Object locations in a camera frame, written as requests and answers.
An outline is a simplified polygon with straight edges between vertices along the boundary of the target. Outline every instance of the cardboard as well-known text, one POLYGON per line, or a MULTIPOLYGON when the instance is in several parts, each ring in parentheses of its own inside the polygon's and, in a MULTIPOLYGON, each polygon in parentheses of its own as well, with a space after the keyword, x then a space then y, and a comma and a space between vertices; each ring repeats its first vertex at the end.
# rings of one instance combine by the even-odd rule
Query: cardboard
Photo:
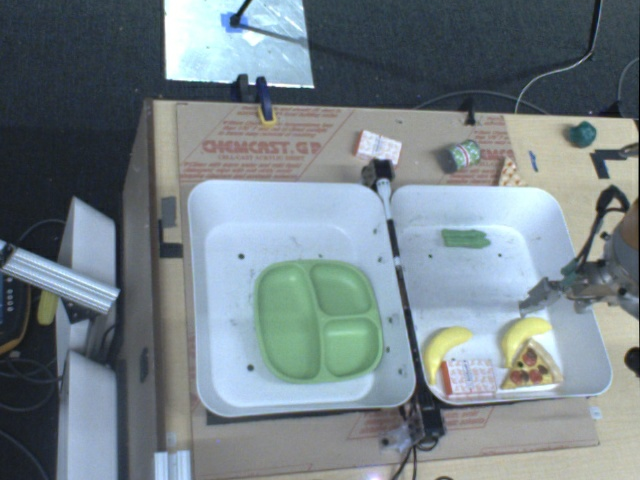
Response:
MULTIPOLYGON (((559 160, 556 158, 558 153, 542 142, 549 137, 562 141, 565 123, 571 124, 574 118, 536 117, 534 120, 480 115, 481 124, 474 128, 466 127, 465 116, 457 112, 277 107, 278 126, 283 128, 263 129, 256 124, 254 105, 149 102, 147 111, 152 127, 137 140, 148 141, 150 151, 153 151, 149 161, 153 163, 154 183, 152 187, 142 188, 151 194, 152 223, 161 214, 159 208, 163 197, 175 197, 178 207, 183 208, 190 187, 209 177, 255 179, 263 176, 265 179, 357 182, 366 162, 353 156, 353 145, 363 129, 375 129, 377 133, 403 143, 396 186, 456 182, 495 184, 505 157, 513 158, 530 185, 544 188, 560 201, 575 247, 581 245, 591 224, 592 205, 588 201, 595 201, 606 183, 594 175, 587 152, 573 154, 574 150, 567 150, 572 155, 565 153, 559 160), (532 135, 530 130, 536 126, 541 132, 532 135), (512 141, 512 127, 520 137, 517 142, 512 141), (283 137, 283 130, 289 136, 283 137), (253 146, 245 136, 252 137, 253 146), (467 138, 477 140, 485 152, 478 170, 443 175, 435 152, 467 138), (238 141, 242 143, 241 149, 234 145, 238 141), (537 155, 538 172, 529 163, 530 150, 535 150, 537 155), (572 190, 568 190, 566 180, 570 174, 573 175, 572 190), (576 194, 581 196, 579 202, 576 194)), ((604 120, 596 124, 601 128, 609 126, 604 120)), ((602 134, 600 148, 621 147, 637 140, 632 123, 623 123, 618 129, 611 127, 611 133, 602 134)), ((558 144, 560 148, 568 147, 563 142, 558 144)), ((613 165, 611 173, 624 179, 620 186, 633 199, 637 197, 637 172, 632 175, 630 169, 629 165, 613 165)), ((183 251, 188 248, 182 236, 184 222, 183 213, 178 215, 175 227, 163 230, 163 240, 181 244, 183 251)), ((138 261, 146 262, 147 258, 136 259, 129 255, 128 261, 135 265, 138 261)), ((189 377, 193 379, 193 371, 189 375, 185 369, 187 363, 192 368, 191 358, 194 357, 191 317, 189 311, 185 311, 191 286, 189 269, 183 268, 183 260, 179 257, 153 257, 151 263, 157 300, 153 318, 159 320, 156 341, 161 345, 154 352, 162 356, 154 363, 162 364, 161 372, 156 372, 162 374, 156 375, 156 387, 163 399, 158 395, 153 402, 161 405, 154 425, 166 428, 166 435, 171 438, 167 446, 162 443, 162 433, 159 433, 158 448, 191 449, 194 478, 246 478, 399 461, 397 452, 383 450, 380 446, 381 436, 401 421, 397 410, 241 421, 208 414, 189 382, 189 377)), ((129 401, 132 407, 139 407, 139 403, 129 401)), ((419 460, 598 444, 590 406, 585 399, 451 409, 444 412, 444 417, 447 435, 432 452, 421 454, 419 460)), ((131 417, 130 425, 136 418, 140 415, 131 417)), ((143 460, 144 457, 140 457, 136 462, 143 460)), ((141 467, 131 461, 131 468, 141 467)), ((468 470, 473 471, 474 467, 470 466, 468 470)), ((134 475, 133 470, 131 473, 131 478, 142 478, 134 475)))

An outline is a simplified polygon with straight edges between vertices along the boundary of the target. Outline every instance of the multimeter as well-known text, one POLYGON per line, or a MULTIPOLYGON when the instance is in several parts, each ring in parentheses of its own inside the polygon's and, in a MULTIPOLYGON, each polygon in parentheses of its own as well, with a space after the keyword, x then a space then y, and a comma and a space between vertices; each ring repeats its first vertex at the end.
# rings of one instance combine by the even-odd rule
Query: multimeter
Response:
POLYGON ((10 276, 0 283, 0 354, 15 348, 29 323, 29 287, 10 276))

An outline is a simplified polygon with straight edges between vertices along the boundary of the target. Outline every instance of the white plastic tub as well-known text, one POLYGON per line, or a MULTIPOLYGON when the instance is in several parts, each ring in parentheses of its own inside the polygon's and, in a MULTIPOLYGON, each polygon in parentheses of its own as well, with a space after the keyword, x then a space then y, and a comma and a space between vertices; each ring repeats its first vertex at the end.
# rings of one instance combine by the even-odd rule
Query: white plastic tub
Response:
MULTIPOLYGON (((393 195, 392 210, 418 343, 422 347, 445 327, 469 328, 473 338, 445 359, 490 359, 500 386, 508 372, 500 339, 520 318, 518 301, 542 277, 559 279, 574 257, 560 206, 535 188, 406 186, 393 195), (483 231, 491 245, 445 247, 442 229, 483 231)), ((552 355, 564 382, 546 389, 499 389, 490 399, 452 399, 439 376, 433 393, 465 405, 605 391, 611 365, 593 312, 578 314, 563 298, 536 316, 553 326, 535 339, 552 355)))
POLYGON ((415 376, 383 208, 354 184, 208 181, 188 202, 196 378, 222 416, 371 409, 403 404, 415 376), (351 380, 295 384, 264 364, 253 320, 254 283, 273 263, 319 259, 358 267, 382 320, 382 359, 351 380))

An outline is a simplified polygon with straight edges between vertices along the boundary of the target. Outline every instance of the robotic hand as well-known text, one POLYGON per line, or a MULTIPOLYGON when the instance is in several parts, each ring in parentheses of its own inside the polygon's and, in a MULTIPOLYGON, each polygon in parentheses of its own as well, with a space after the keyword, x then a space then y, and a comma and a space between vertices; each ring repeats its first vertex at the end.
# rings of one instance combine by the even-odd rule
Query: robotic hand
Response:
MULTIPOLYGON (((584 247, 562 270, 561 280, 543 278, 529 291, 529 297, 520 302, 522 316, 543 309, 565 296, 575 301, 575 309, 584 311, 595 302, 620 306, 638 318, 638 200, 633 206, 615 186, 604 190, 596 205, 596 218, 584 247), (616 199, 620 206, 610 207, 616 199), (587 261, 595 236, 602 227, 607 213, 621 212, 625 216, 612 235, 602 233, 604 254, 598 261, 587 261)), ((625 357, 627 366, 640 376, 638 347, 625 357)))

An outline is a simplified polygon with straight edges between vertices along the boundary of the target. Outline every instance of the small box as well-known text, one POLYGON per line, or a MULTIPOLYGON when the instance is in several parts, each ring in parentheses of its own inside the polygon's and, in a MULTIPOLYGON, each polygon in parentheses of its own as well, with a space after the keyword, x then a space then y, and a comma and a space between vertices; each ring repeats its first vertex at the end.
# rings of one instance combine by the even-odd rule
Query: small box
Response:
POLYGON ((445 392, 452 397, 491 396, 497 390, 489 359, 443 361, 442 378, 445 392))
POLYGON ((356 143, 355 155, 361 160, 391 160, 393 166, 398 165, 402 142, 362 130, 356 143))

